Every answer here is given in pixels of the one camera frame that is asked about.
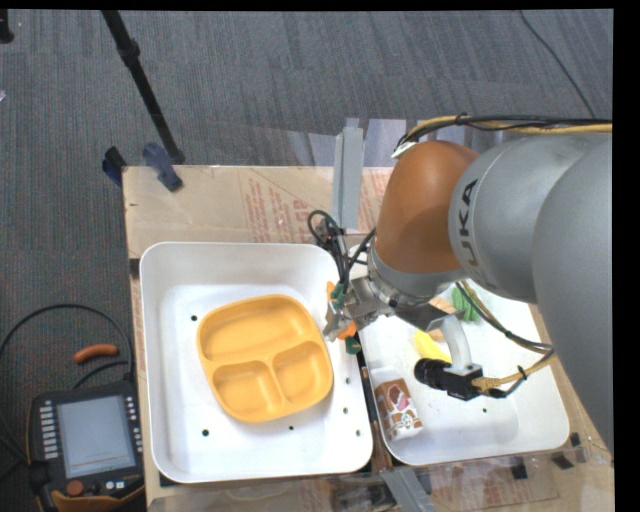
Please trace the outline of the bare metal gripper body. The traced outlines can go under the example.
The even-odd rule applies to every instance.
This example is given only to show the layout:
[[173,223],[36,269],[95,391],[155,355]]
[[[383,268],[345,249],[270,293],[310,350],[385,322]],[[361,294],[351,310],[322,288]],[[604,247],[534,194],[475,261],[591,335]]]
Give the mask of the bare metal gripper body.
[[372,285],[367,277],[359,277],[350,282],[344,302],[344,314],[357,329],[365,328],[379,317],[395,314],[394,309],[374,293]]

